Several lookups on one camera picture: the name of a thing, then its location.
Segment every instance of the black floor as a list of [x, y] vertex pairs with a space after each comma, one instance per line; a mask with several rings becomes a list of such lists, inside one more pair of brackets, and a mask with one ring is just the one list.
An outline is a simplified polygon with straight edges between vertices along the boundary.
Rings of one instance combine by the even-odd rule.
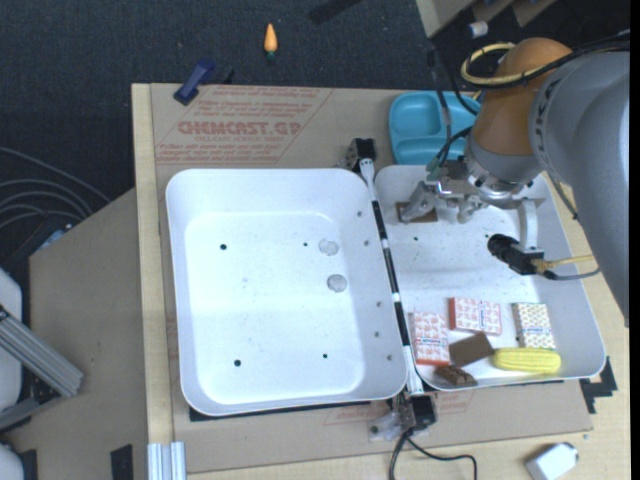
[[[21, 281], [52, 229], [133, 187], [132, 83], [182, 82], [209, 56], [234, 84], [436, 88], [415, 0], [0, 0], [0, 12], [0, 265]], [[524, 28], [507, 9], [473, 40], [471, 21], [465, 11], [433, 38], [455, 70], [496, 41], [617, 33], [630, 0], [559, 0]], [[272, 63], [267, 22], [281, 46]]]

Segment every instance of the red and white box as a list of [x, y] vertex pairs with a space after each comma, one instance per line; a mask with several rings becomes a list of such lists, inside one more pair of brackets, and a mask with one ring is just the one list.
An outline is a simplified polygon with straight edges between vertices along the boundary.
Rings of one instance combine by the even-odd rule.
[[549, 309], [546, 304], [516, 302], [513, 304], [516, 339], [521, 347], [556, 348]]
[[449, 299], [449, 319], [452, 331], [484, 332], [502, 334], [500, 304], [469, 297]]
[[411, 345], [416, 364], [447, 366], [449, 337], [444, 315], [417, 312], [409, 315]]

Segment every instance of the toy carrot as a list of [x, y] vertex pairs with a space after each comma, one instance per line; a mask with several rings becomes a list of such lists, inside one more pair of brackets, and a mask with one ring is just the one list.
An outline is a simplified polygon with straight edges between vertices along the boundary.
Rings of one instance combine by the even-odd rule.
[[273, 25], [269, 23], [267, 25], [267, 33], [264, 36], [264, 51], [267, 52], [267, 59], [275, 59], [277, 49], [278, 38], [276, 37], [276, 31], [273, 29]]

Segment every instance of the blue plastic container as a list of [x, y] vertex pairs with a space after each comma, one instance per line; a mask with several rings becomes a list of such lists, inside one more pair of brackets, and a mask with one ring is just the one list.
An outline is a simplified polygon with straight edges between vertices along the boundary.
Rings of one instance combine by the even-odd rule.
[[[453, 91], [444, 91], [451, 116], [451, 134], [473, 126], [475, 114], [469, 112]], [[480, 103], [462, 95], [469, 107], [478, 111]], [[409, 92], [398, 96], [389, 110], [391, 150], [398, 164], [428, 164], [447, 140], [447, 129], [436, 91]], [[464, 153], [465, 138], [456, 140], [449, 149], [449, 158]]]

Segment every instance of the empty white tray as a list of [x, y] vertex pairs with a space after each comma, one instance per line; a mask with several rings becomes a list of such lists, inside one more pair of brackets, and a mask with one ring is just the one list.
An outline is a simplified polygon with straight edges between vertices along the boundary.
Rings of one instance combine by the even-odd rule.
[[[502, 334], [488, 336], [494, 348], [517, 347], [511, 310], [514, 302], [541, 302], [549, 309], [556, 350], [562, 367], [553, 375], [534, 375], [495, 368], [486, 358], [464, 367], [479, 387], [501, 386], [570, 378], [592, 377], [606, 361], [602, 337], [580, 280], [551, 281], [538, 275], [522, 276], [491, 255], [489, 238], [501, 233], [520, 240], [516, 210], [488, 207], [476, 212], [465, 224], [456, 220], [457, 209], [443, 201], [436, 206], [437, 222], [399, 221], [396, 203], [406, 202], [416, 184], [424, 179], [424, 166], [393, 165], [376, 177], [383, 218], [393, 251], [395, 271], [406, 312], [440, 313], [449, 320], [449, 297], [472, 297], [501, 305]], [[573, 256], [562, 228], [552, 194], [542, 176], [518, 197], [543, 199], [538, 215], [538, 246], [545, 259]], [[558, 274], [577, 274], [575, 265], [554, 269]], [[449, 344], [471, 336], [449, 331]], [[420, 376], [439, 390], [452, 387], [434, 374], [433, 366], [417, 366]]]
[[386, 399], [406, 382], [364, 181], [190, 169], [166, 190], [180, 377], [224, 416]]

